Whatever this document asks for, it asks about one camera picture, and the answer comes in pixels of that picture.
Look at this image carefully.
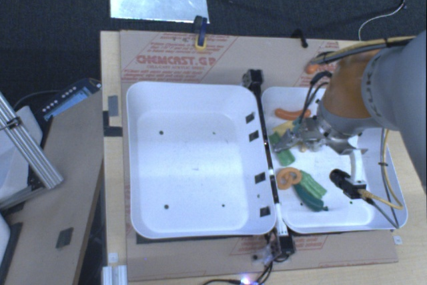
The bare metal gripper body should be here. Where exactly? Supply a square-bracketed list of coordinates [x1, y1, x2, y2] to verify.
[292, 117, 368, 155]

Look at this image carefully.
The yellow banana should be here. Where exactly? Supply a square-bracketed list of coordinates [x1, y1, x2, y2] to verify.
[272, 120, 297, 135]

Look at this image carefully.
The orange sausage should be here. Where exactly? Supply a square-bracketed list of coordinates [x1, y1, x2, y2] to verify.
[274, 107, 312, 121]
[306, 62, 336, 75]

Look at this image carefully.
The thin black and white rod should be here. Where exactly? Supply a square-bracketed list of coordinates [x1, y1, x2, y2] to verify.
[254, 85, 288, 235]

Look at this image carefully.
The orange pretzel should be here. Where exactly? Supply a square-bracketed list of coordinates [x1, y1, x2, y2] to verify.
[276, 167, 303, 192]

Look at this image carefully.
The light green ridged pickle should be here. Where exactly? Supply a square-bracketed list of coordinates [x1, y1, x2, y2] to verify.
[298, 170, 328, 198]

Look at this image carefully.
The dark green pea pod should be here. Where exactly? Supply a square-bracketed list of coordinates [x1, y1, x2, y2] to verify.
[293, 184, 330, 213]

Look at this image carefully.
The white plastic tray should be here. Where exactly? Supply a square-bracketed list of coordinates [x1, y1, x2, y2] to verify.
[261, 86, 409, 234]
[125, 81, 278, 240]

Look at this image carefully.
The brown cardboard board red print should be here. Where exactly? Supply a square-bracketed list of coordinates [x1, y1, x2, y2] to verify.
[119, 30, 400, 282]

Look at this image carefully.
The black cylinder on white bracket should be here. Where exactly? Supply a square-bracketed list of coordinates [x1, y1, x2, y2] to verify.
[329, 148, 368, 200]

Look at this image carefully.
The black block with thin wires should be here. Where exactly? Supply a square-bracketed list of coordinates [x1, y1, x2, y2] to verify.
[242, 68, 266, 89]
[276, 232, 297, 257]

